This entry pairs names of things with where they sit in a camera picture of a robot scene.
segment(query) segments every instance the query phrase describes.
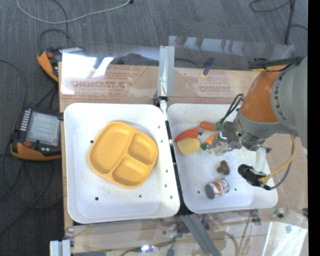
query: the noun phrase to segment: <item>mushroom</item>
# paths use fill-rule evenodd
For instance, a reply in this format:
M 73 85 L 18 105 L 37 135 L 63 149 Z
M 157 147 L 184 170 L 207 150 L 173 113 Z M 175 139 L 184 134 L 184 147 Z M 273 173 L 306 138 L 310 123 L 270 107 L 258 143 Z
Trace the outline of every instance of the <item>mushroom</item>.
M 220 166 L 216 169 L 218 173 L 223 172 L 225 175 L 228 175 L 230 173 L 229 165 L 225 160 L 222 160 L 220 162 Z

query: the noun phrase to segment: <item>dark gray carpet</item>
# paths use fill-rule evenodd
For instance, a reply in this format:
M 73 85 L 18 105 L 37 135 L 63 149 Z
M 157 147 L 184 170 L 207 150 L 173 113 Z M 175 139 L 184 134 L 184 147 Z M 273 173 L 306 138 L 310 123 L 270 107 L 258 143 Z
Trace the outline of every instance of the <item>dark gray carpet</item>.
M 88 13 L 114 8 L 125 0 L 19 0 L 20 7 L 38 19 L 59 22 Z M 39 103 L 44 109 L 59 108 L 57 93 L 40 101 L 57 84 L 40 68 L 36 56 L 41 49 L 67 45 L 65 34 L 85 49 L 99 53 L 105 45 L 129 45 L 158 48 L 167 46 L 170 36 L 235 42 L 263 46 L 285 43 L 290 3 L 286 0 L 135 0 L 124 7 L 86 16 L 62 24 L 49 24 L 23 13 L 16 0 L 0 0 L 0 152 L 6 154 L 15 118 L 24 102 Z M 291 56 L 308 53 L 308 0 L 295 1 L 287 44 L 294 47 Z M 178 48 L 177 58 L 198 65 L 207 52 Z M 245 69 L 246 61 L 257 55 L 239 58 L 211 52 L 216 69 Z M 138 65 L 149 65 L 148 62 Z M 192 67 L 177 61 L 180 67 Z M 6 154 L 3 173 L 14 198 L 0 181 L 0 255 L 49 255 L 51 240 L 64 235 L 61 163 L 23 162 Z

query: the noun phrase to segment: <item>white cable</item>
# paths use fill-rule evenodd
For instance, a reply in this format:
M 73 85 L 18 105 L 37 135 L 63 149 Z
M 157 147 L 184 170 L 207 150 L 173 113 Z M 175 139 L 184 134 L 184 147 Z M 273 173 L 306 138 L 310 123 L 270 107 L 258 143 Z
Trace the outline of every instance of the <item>white cable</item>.
M 73 19 L 69 19 L 69 20 L 65 20 L 65 21 L 57 21 L 57 22 L 53 22 L 53 21 L 46 21 L 46 20 L 42 20 L 42 19 L 39 19 L 37 17 L 34 17 L 32 15 L 30 15 L 29 13 L 27 13 L 25 10 L 23 10 L 19 4 L 19 0 L 16 0 L 16 4 L 18 6 L 18 8 L 26 15 L 28 15 L 29 17 L 37 20 L 37 21 L 40 21 L 40 22 L 44 22 L 44 23 L 48 23 L 48 24 L 63 24 L 63 23 L 67 23 L 67 22 L 74 22 L 74 21 L 77 21 L 79 19 L 82 19 L 84 17 L 87 17 L 89 15 L 95 15 L 95 14 L 100 14 L 100 13 L 104 13 L 104 12 L 108 12 L 108 11 L 112 11 L 112 10 L 115 10 L 115 9 L 118 9 L 118 8 L 121 8 L 121 7 L 124 7 L 126 6 L 127 4 L 129 4 L 131 0 L 128 0 L 127 2 L 125 2 L 124 4 L 122 5 L 119 5 L 117 7 L 114 7 L 114 8 L 110 8 L 110 9 L 106 9 L 106 10 L 100 10 L 100 11 L 96 11 L 96 12 L 92 12 L 92 13 L 88 13 L 88 14 L 85 14 L 83 16 L 80 16 L 78 18 L 73 18 Z

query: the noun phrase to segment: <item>white tray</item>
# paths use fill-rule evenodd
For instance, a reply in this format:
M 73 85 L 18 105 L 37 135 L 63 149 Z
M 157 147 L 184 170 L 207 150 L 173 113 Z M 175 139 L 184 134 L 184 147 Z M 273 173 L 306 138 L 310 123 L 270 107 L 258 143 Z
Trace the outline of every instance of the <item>white tray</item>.
M 155 140 L 158 159 L 146 181 L 123 188 L 89 166 L 91 140 L 112 121 L 134 126 Z M 180 207 L 168 133 L 162 111 L 147 104 L 74 103 L 64 111 L 67 207 L 81 224 L 165 218 Z
M 199 128 L 201 121 L 216 122 L 227 112 L 230 105 L 215 104 L 173 104 L 168 110 L 168 120 L 171 129 L 172 139 L 179 133 L 190 128 Z M 233 121 L 236 112 L 234 111 L 226 120 Z M 205 142 L 210 132 L 205 132 L 201 142 Z M 191 155 L 182 155 L 174 143 L 176 163 L 181 182 L 181 190 L 185 205 L 190 211 L 196 214 L 237 211 L 248 209 L 271 208 L 278 201 L 276 189 L 265 190 L 255 187 L 238 173 L 238 166 L 246 164 L 255 166 L 256 153 L 241 149 L 234 149 L 225 152 L 223 156 L 216 156 L 214 152 L 208 153 L 202 149 Z M 225 160 L 230 167 L 230 174 L 218 173 L 217 168 L 220 161 Z M 268 164 L 263 170 L 270 173 Z M 209 199 L 205 193 L 205 185 L 225 178 L 230 186 L 230 191 L 214 199 Z M 268 183 L 274 186 L 271 178 Z

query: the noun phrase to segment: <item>yellow vegetable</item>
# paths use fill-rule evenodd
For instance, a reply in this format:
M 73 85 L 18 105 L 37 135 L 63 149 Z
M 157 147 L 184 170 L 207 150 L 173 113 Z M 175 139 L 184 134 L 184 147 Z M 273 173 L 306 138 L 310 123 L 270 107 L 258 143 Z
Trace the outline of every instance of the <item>yellow vegetable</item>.
M 200 149 L 200 141 L 197 138 L 184 138 L 176 144 L 184 156 L 191 155 Z

